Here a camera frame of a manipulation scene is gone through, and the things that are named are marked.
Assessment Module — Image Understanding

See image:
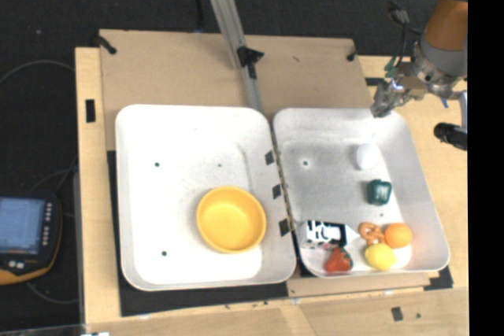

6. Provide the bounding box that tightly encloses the white plastic tray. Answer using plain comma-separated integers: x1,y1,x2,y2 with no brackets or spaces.
114,103,298,293
272,107,451,280

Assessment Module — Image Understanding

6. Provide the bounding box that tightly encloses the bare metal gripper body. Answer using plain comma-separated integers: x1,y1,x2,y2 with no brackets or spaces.
390,57,458,102

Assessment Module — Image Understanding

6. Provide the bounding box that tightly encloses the white round cup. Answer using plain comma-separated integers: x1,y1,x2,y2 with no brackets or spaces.
354,142,380,172

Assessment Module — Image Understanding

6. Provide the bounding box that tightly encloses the orange fruit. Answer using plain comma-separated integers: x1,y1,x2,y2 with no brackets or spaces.
384,222,414,249

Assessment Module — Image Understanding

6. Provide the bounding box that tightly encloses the brown pretzel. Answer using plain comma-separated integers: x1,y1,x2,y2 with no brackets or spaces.
358,221,386,246

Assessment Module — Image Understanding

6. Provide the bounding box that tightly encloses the white carton with black print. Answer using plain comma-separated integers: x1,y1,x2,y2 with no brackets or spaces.
304,219,360,249

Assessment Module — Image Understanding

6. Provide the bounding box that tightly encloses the green bell pepper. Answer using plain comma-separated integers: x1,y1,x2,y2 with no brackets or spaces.
366,179,393,206

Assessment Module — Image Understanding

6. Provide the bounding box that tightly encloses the black cylinder on white bracket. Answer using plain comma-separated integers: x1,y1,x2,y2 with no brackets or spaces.
433,89,469,152

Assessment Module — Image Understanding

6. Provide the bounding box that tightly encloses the brown cardboard board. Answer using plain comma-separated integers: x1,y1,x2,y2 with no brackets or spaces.
98,28,433,298

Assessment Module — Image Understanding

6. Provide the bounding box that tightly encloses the red strawberry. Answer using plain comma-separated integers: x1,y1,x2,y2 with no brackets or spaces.
324,246,354,274

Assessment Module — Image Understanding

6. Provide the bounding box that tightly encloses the yellow lemon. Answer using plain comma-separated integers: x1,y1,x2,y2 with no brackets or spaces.
364,242,397,271

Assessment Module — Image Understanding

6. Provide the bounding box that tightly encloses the thin black and white rod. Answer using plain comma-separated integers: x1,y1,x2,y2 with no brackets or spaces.
269,124,295,235

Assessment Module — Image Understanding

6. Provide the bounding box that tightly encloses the yellow bowl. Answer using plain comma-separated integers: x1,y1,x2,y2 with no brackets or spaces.
195,185,269,254

